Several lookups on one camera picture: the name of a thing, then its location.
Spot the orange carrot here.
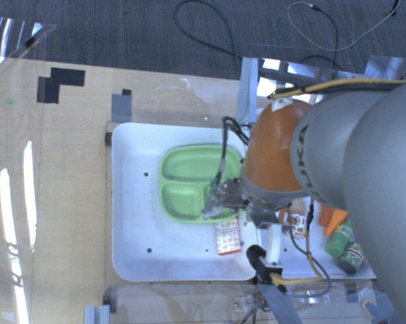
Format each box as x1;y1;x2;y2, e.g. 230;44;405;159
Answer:
318;203;350;237

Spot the black cylinder on white bracket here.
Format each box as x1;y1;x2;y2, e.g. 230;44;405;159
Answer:
245;221;286;286

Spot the orange and white carton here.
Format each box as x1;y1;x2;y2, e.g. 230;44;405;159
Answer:
276;209;309;241

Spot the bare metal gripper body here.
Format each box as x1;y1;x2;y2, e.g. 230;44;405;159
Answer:
216;176;254;214

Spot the orange and white packet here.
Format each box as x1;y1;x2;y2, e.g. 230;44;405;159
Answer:
213;215;245;258

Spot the white plastic tray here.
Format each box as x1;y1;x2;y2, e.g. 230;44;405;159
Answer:
105;121;264;288

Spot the green divided plate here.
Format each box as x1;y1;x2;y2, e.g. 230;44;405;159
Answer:
157;142;247;227

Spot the green bottle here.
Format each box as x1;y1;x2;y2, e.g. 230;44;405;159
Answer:
325;217;355;260

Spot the green printed can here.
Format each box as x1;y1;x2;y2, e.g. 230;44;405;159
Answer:
337;240;368;276

